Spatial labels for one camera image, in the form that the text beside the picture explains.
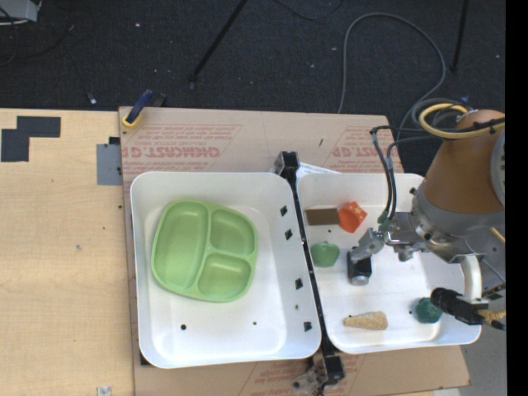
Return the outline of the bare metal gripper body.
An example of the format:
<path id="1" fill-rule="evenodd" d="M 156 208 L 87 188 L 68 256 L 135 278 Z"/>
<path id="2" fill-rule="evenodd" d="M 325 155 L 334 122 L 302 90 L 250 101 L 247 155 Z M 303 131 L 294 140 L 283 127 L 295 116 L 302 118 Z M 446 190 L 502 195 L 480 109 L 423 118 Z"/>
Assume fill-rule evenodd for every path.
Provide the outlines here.
<path id="1" fill-rule="evenodd" d="M 482 292 L 505 289 L 504 214 L 398 212 L 389 223 L 385 242 L 404 252 L 429 252 L 448 264 L 475 257 Z"/>

